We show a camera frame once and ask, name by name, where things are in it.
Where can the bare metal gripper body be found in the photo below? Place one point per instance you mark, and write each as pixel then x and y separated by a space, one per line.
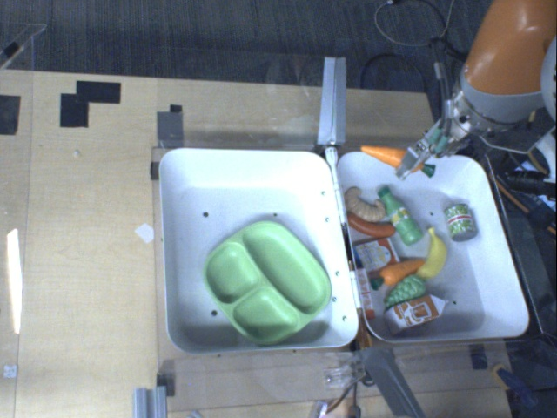
pixel 454 124

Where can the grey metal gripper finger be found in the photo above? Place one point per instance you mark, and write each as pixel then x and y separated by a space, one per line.
pixel 420 156
pixel 404 166

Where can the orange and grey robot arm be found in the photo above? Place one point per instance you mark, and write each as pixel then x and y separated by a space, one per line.
pixel 509 37

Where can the orange carrot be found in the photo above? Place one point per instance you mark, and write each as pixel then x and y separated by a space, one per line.
pixel 385 154
pixel 400 270

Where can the green bottle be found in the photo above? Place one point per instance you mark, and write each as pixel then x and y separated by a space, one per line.
pixel 401 218

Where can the tan curved bread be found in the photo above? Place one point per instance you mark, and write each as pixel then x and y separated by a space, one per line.
pixel 370 209

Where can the brown sausage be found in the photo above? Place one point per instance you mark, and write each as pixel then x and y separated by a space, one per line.
pixel 370 228

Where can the green can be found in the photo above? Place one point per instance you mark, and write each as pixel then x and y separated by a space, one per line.
pixel 460 221

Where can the orange and white packet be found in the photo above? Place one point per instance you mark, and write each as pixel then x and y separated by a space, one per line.
pixel 376 255

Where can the yellow banana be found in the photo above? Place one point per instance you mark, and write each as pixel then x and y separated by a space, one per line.
pixel 437 257

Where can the green grapes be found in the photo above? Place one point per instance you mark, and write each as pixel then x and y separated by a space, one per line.
pixel 405 291

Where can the red and white packet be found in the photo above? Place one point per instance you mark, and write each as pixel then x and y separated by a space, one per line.
pixel 364 292

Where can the white plastic tray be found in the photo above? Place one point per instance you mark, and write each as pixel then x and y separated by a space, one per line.
pixel 478 285
pixel 243 181

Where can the orange and white carton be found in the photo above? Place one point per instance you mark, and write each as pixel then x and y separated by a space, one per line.
pixel 413 314

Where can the green divided plate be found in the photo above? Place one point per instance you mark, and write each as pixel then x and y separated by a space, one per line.
pixel 270 277

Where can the black cylinder on white bracket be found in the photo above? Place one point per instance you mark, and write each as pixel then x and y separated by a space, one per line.
pixel 547 150

